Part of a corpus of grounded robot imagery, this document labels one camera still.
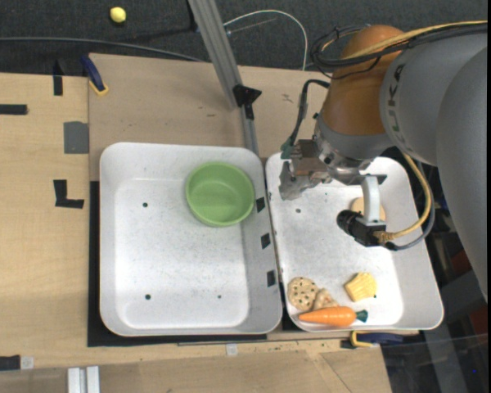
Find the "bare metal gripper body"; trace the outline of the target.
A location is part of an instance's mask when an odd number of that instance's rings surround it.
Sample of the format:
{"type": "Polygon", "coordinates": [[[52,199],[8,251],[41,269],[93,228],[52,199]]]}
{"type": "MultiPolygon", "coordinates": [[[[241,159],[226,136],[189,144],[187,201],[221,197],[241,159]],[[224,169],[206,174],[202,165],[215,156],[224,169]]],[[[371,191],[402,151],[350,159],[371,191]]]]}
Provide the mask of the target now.
{"type": "Polygon", "coordinates": [[[343,155],[323,140],[299,140],[291,152],[291,172],[312,178],[331,177],[345,185],[357,184],[370,159],[355,159],[343,155]]]}

